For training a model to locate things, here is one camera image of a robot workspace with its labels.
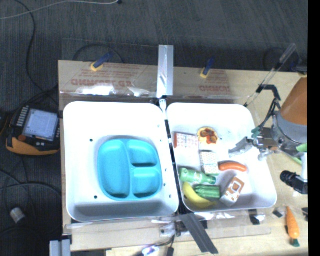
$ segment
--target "carrot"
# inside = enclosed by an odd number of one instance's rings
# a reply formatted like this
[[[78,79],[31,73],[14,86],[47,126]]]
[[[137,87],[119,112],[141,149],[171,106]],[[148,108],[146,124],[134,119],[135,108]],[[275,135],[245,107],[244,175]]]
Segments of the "carrot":
[[[236,161],[219,162],[218,165],[220,171],[237,170],[240,172],[246,172],[248,169],[245,165]]]
[[[295,247],[299,247],[300,245],[298,242],[298,238],[300,236],[300,229],[296,218],[289,206],[286,207],[286,225],[288,227],[289,237],[293,239],[292,245]]]

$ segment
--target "banana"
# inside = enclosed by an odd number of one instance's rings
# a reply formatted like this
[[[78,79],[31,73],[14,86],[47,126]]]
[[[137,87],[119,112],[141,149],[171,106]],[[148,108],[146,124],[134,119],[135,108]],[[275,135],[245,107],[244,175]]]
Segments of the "banana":
[[[203,209],[216,204],[199,196],[188,182],[183,183],[182,190],[185,197],[198,208]]]

